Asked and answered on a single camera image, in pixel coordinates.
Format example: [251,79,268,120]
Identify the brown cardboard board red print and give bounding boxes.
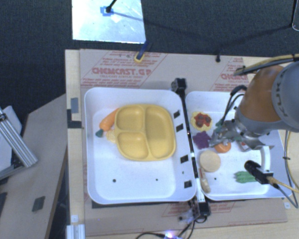
[79,49,289,237]

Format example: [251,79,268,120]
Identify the tan round biscuit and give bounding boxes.
[199,150,222,173]

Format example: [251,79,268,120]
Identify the orange round toy food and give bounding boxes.
[214,142,232,154]

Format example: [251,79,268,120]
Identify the yellow divided plate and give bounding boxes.
[113,104,177,162]

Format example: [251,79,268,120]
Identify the white plastic tray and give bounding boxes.
[84,87,198,205]
[185,91,294,201]

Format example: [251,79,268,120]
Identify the purple grapes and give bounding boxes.
[192,130,212,150]

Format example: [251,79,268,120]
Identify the black cylinder on white bracket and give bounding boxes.
[244,145,275,185]

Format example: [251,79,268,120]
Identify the pale yellow toy food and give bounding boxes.
[105,130,118,144]

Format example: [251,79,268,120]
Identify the thin black and white rod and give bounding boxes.
[178,88,205,204]

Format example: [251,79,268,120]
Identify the yellow pizza with red topping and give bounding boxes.
[190,111,213,131]

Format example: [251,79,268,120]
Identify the orange carrot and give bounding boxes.
[95,108,120,138]

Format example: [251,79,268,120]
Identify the green toy beans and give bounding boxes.
[233,170,258,184]

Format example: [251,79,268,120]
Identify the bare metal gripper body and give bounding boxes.
[215,119,275,152]

